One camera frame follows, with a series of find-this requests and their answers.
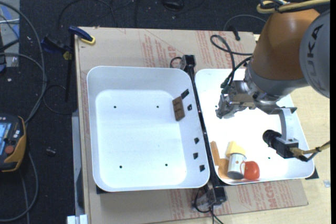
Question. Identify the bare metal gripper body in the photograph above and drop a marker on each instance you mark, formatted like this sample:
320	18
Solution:
242	98

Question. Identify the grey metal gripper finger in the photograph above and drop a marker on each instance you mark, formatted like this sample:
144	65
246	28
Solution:
232	112
220	110

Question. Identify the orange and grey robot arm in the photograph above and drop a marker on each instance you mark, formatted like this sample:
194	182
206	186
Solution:
283	42

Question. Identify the white plastic tray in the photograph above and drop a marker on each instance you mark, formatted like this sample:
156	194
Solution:
139	133
249	136

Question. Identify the yellow cheese wedge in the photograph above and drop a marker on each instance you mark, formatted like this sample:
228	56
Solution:
233	149

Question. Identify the brown chocolate bar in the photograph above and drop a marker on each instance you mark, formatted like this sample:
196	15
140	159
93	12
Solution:
178	108

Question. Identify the orange flat toy piece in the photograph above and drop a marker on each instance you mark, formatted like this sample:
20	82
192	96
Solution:
215	153

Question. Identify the white can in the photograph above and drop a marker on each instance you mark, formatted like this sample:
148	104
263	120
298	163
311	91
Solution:
235	166

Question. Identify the red tomato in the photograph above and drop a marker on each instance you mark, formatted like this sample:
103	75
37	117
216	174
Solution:
252	170

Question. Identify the brown cardboard board red print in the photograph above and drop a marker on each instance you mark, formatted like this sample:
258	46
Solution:
147	44

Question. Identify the black cylinder on white bracket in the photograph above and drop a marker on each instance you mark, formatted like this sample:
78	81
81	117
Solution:
278	143

